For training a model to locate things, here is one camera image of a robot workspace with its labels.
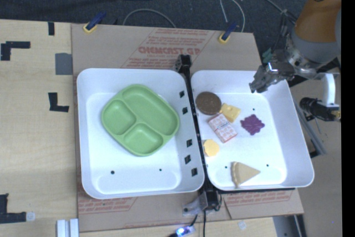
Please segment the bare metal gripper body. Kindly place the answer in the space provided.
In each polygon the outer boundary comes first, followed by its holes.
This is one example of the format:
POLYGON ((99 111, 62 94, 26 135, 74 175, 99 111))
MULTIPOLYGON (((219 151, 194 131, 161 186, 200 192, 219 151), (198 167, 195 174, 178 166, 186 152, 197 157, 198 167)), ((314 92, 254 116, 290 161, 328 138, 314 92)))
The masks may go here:
POLYGON ((313 79, 317 76, 318 43, 287 41, 283 49, 276 49, 265 66, 259 67, 259 85, 273 85, 295 76, 313 79))

